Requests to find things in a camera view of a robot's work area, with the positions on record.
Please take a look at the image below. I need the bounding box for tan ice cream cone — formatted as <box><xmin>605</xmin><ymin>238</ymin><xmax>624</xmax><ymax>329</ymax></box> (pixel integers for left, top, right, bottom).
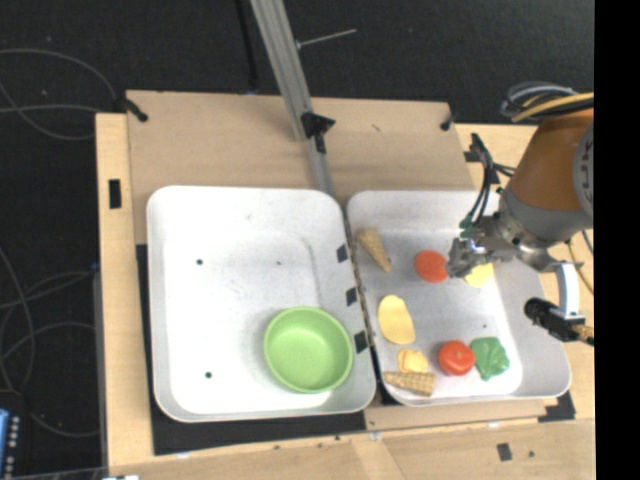
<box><xmin>382</xmin><ymin>371</ymin><xmax>437</xmax><ymax>398</ymax></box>
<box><xmin>355</xmin><ymin>227</ymin><xmax>393</xmax><ymax>274</ymax></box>

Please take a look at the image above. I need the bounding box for yellow round slice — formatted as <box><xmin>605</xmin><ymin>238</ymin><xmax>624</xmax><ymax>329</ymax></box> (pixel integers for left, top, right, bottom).
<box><xmin>463</xmin><ymin>262</ymin><xmax>495</xmax><ymax>289</ymax></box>

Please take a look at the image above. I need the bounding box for green bowl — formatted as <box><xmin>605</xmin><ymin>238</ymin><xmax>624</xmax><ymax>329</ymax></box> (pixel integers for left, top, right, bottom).
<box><xmin>263</xmin><ymin>306</ymin><xmax>355</xmax><ymax>395</ymax></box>

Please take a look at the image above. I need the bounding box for black cylinder on white bracket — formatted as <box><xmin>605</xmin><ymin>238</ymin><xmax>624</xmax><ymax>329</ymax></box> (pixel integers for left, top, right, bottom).
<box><xmin>523</xmin><ymin>261</ymin><xmax>587</xmax><ymax>343</ymax></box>

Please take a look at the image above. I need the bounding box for white plastic tray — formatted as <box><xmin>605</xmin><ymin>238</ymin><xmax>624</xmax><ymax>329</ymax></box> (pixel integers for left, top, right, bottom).
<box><xmin>145</xmin><ymin>184</ymin><xmax>377</xmax><ymax>424</ymax></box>
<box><xmin>345</xmin><ymin>189</ymin><xmax>573</xmax><ymax>408</ymax></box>

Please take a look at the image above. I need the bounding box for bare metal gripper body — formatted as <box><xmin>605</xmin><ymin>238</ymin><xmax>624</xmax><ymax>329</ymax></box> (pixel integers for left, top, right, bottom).
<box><xmin>458</xmin><ymin>214</ymin><xmax>551</xmax><ymax>273</ymax></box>

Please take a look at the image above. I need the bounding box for yellow bread piece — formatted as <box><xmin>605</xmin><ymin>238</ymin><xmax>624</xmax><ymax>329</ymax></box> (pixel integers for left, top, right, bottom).
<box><xmin>397</xmin><ymin>348</ymin><xmax>430</xmax><ymax>374</ymax></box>

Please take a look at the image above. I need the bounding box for yellow oval slice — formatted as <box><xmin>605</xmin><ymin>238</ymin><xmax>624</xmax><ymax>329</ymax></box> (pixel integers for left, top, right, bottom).
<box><xmin>377</xmin><ymin>294</ymin><xmax>417</xmax><ymax>346</ymax></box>

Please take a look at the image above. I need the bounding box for brown cardboard board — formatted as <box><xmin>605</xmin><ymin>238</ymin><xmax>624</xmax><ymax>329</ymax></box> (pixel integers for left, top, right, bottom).
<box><xmin>124</xmin><ymin>89</ymin><xmax>551</xmax><ymax>432</ymax></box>

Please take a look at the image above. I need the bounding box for red tomato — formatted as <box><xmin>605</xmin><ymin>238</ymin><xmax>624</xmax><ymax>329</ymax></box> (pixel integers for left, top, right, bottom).
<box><xmin>438</xmin><ymin>339</ymin><xmax>477</xmax><ymax>377</ymax></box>
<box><xmin>414</xmin><ymin>250</ymin><xmax>450</xmax><ymax>284</ymax></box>

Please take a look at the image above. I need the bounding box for green lettuce leaf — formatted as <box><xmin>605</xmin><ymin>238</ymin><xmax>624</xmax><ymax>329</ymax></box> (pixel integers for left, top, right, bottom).
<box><xmin>469</xmin><ymin>336</ymin><xmax>511</xmax><ymax>382</ymax></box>

